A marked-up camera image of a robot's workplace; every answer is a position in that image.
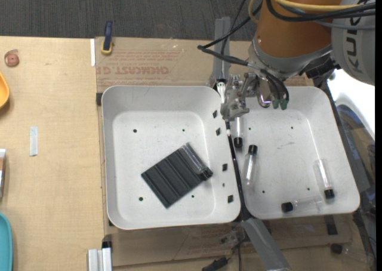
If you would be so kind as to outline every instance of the metal bracket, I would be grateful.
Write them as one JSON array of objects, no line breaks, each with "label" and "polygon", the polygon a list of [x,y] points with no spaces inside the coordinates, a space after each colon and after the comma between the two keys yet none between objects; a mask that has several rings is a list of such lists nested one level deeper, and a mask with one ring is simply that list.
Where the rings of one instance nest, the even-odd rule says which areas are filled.
[{"label": "metal bracket", "polygon": [[[229,17],[223,17],[221,19],[215,20],[215,39],[220,38],[225,35],[231,26],[231,21]],[[223,46],[223,41],[215,44],[214,51],[217,53],[221,52],[221,48]],[[224,54],[229,56],[229,38],[224,47]],[[212,70],[212,74],[210,76],[210,86],[213,87],[218,79],[227,79],[229,75],[229,68],[231,67],[231,63],[226,61],[222,61],[217,57],[214,57],[214,68]]]},{"label": "metal bracket", "polygon": [[88,250],[87,255],[88,271],[112,271],[112,249],[103,248],[102,250]]},{"label": "metal bracket", "polygon": [[242,225],[267,271],[291,270],[287,260],[261,220],[250,218],[243,221]]},{"label": "metal bracket", "polygon": [[229,76],[224,103],[220,108],[220,113],[225,121],[233,121],[236,117],[249,112],[245,98],[255,96],[256,79],[257,76],[254,73],[244,74],[243,81],[240,81],[240,75]]}]

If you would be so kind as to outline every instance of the black cable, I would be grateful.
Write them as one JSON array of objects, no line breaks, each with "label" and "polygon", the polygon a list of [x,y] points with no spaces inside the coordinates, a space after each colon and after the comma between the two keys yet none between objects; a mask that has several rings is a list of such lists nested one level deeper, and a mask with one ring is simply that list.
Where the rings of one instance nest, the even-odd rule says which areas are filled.
[{"label": "black cable", "polygon": [[369,239],[370,239],[371,241],[374,241],[375,244],[377,244],[377,241],[376,241],[373,237],[369,236]]},{"label": "black cable", "polygon": [[323,19],[345,19],[348,17],[362,17],[362,16],[371,16],[375,15],[374,11],[366,11],[366,12],[358,12],[358,11],[365,11],[370,9],[375,9],[375,3],[371,4],[365,4],[361,7],[354,7],[354,8],[348,8],[348,9],[342,9],[338,11],[333,12],[327,12],[327,13],[320,13],[320,14],[309,14],[307,13],[305,16],[301,17],[289,17],[289,16],[283,16],[282,14],[279,14],[273,7],[271,0],[266,0],[267,7],[269,11],[277,17],[280,20],[283,21],[291,21],[291,22],[300,22],[300,21],[314,21],[314,20],[323,20]]},{"label": "black cable", "polygon": [[[231,24],[231,28],[229,29],[229,31],[232,31],[232,29],[233,29],[233,27],[234,27],[236,21],[238,20],[238,17],[239,17],[239,15],[240,15],[241,9],[243,9],[243,6],[244,6],[244,4],[245,4],[246,1],[247,1],[247,0],[242,0],[242,1],[241,1],[241,4],[240,4],[239,9],[238,9],[238,12],[236,13],[235,18],[233,19],[233,22],[232,22],[232,24]],[[221,45],[221,52],[220,52],[221,54],[224,54],[224,49],[225,49],[225,47],[226,47],[227,41],[228,41],[228,37],[226,37],[226,38],[224,39],[224,41],[223,41],[223,43],[222,43],[222,45]]]},{"label": "black cable", "polygon": [[204,53],[212,54],[214,57],[217,57],[220,60],[226,61],[228,63],[248,66],[248,62],[246,62],[246,61],[243,61],[239,58],[232,57],[232,56],[225,56],[224,54],[217,53],[216,51],[206,49],[205,47],[203,47],[201,45],[198,46],[198,49],[203,51]]},{"label": "black cable", "polygon": [[[252,12],[252,15],[255,16],[261,9],[261,4],[258,5],[258,7]],[[214,46],[215,44],[221,42],[222,40],[228,38],[230,35],[234,34],[236,31],[238,31],[242,26],[247,24],[251,18],[248,16],[244,21],[242,21],[240,24],[238,24],[234,29],[230,30],[227,32],[225,35],[221,36],[220,38],[216,39],[215,41],[212,41],[211,43],[208,43],[202,47],[204,48],[209,48],[211,46]]]},{"label": "black cable", "polygon": [[281,100],[280,90],[279,90],[278,86],[275,84],[275,82],[272,80],[271,77],[268,77],[268,76],[267,76],[267,80],[269,81],[269,83],[271,84],[271,86],[273,86],[273,87],[275,88],[275,90],[276,90],[276,94],[277,94],[277,98],[278,98],[279,100]]},{"label": "black cable", "polygon": [[265,73],[267,76],[269,76],[269,77],[271,77],[272,79],[274,79],[274,80],[275,80],[275,81],[276,81],[282,88],[285,89],[285,94],[286,94],[285,99],[286,99],[286,100],[289,100],[289,92],[288,92],[288,89],[287,89],[287,87],[285,86],[285,84],[284,84],[279,78],[273,76],[271,73],[267,72],[266,70],[261,69],[261,71],[262,71],[263,73]]},{"label": "black cable", "polygon": [[242,265],[242,261],[241,261],[241,251],[240,251],[240,246],[238,247],[238,257],[239,257],[239,271],[242,271],[243,270],[243,265]]},{"label": "black cable", "polygon": [[[229,121],[226,121],[226,129],[231,130]],[[236,185],[238,187],[238,192],[239,192],[239,201],[240,201],[239,221],[245,221],[251,218],[252,216],[251,216],[251,213],[248,211],[247,206],[245,205],[243,185],[241,183],[241,178],[240,178],[240,169],[239,169],[238,159],[236,157],[236,150],[235,150],[235,145],[233,144],[233,137],[231,132],[227,133],[227,137],[229,142],[229,149],[231,151],[233,170],[235,172],[235,177],[236,177]]]}]

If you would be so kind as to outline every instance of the glass vial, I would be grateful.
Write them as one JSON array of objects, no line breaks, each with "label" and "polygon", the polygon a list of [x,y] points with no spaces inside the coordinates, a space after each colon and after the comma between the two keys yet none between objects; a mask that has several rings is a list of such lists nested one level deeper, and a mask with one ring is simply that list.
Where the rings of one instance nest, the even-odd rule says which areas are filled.
[{"label": "glass vial", "polygon": [[321,210],[323,204],[321,196],[317,195],[284,202],[281,204],[281,210],[285,214],[294,211]]},{"label": "glass vial", "polygon": [[231,132],[233,137],[233,144],[236,148],[241,148],[243,146],[245,124],[244,116],[236,117],[232,122]]},{"label": "glass vial", "polygon": [[330,250],[333,255],[342,260],[359,261],[371,266],[374,263],[374,256],[366,252],[363,248],[355,247],[352,244],[331,244]]},{"label": "glass vial", "polygon": [[257,171],[257,146],[252,144],[245,155],[244,167],[241,172],[241,183],[244,192],[254,190]]},{"label": "glass vial", "polygon": [[203,163],[199,155],[196,154],[190,143],[186,143],[179,148],[179,152],[183,155],[184,161],[189,164],[196,174],[201,174],[208,170],[208,167]]},{"label": "glass vial", "polygon": [[324,192],[325,199],[334,199],[332,182],[329,177],[326,160],[318,159],[313,163],[318,186]]}]

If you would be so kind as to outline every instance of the black cap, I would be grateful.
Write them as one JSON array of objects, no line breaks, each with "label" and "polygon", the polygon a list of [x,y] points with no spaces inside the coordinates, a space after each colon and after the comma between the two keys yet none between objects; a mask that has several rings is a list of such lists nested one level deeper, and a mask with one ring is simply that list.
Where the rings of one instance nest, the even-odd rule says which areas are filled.
[{"label": "black cap", "polygon": [[340,244],[331,244],[330,245],[330,250],[332,251],[332,253],[336,253],[338,255],[340,255],[342,253],[343,248],[344,247]]},{"label": "black cap", "polygon": [[102,248],[112,248],[112,242],[111,241],[103,241],[102,242]]},{"label": "black cap", "polygon": [[325,198],[327,199],[333,199],[334,198],[334,191],[329,188],[324,190]]},{"label": "black cap", "polygon": [[233,139],[233,144],[236,148],[241,148],[243,146],[243,139],[241,137],[235,137]]},{"label": "black cap", "polygon": [[248,148],[249,154],[257,154],[257,146],[255,144],[251,144]]},{"label": "black cap", "polygon": [[281,210],[284,213],[288,213],[288,212],[292,211],[293,210],[292,202],[286,202],[286,203],[281,204]]}]

